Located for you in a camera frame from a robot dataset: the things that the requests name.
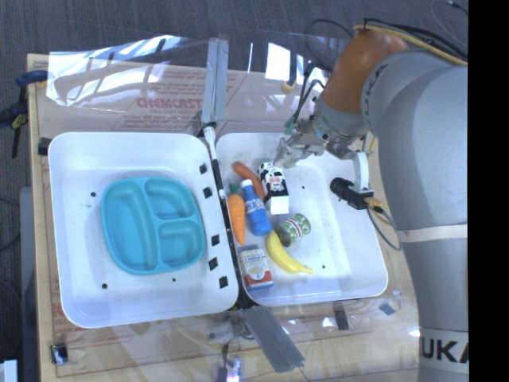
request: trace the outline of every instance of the banana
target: banana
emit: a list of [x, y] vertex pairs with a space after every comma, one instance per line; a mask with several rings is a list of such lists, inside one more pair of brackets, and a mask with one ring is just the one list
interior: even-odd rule
[[286, 253], [278, 234], [274, 230], [270, 231], [267, 236], [267, 250], [274, 262], [284, 271], [289, 273], [299, 273], [301, 271], [306, 273], [313, 272], [313, 269], [304, 266]]

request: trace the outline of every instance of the blue bowl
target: blue bowl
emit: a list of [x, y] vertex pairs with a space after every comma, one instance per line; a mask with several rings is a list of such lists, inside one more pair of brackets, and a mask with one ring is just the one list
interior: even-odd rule
[[136, 275], [176, 271], [205, 250], [198, 204], [181, 182], [164, 177], [124, 178], [101, 199], [101, 219], [115, 263]]

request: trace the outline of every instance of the green can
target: green can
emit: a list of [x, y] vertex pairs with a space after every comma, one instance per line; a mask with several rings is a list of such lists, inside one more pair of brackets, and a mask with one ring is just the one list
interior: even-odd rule
[[296, 213], [276, 228], [276, 233], [279, 235], [281, 243], [287, 247], [310, 231], [311, 224], [301, 213]]

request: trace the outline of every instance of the toy carrot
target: toy carrot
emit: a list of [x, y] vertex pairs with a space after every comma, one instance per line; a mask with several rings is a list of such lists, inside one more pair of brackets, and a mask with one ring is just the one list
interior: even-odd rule
[[256, 194], [262, 199], [262, 201], [265, 200], [265, 192], [263, 191], [262, 183], [258, 179], [255, 173], [253, 173], [249, 167], [246, 167], [241, 162], [234, 162], [233, 170], [244, 180], [251, 180], [253, 181], [253, 189], [256, 192]]
[[246, 235], [246, 206], [244, 199], [237, 194], [237, 190], [237, 185], [230, 185], [231, 194], [227, 199], [227, 204], [233, 234], [237, 242], [242, 245]]

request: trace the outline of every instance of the bottle cap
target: bottle cap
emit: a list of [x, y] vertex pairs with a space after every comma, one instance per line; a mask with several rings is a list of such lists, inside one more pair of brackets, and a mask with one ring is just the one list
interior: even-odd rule
[[249, 179], [246, 179], [246, 180], [242, 180], [242, 181], [240, 182], [240, 186], [241, 186], [242, 188], [244, 188], [246, 185], [253, 185], [253, 181], [251, 181], [251, 180], [249, 180]]

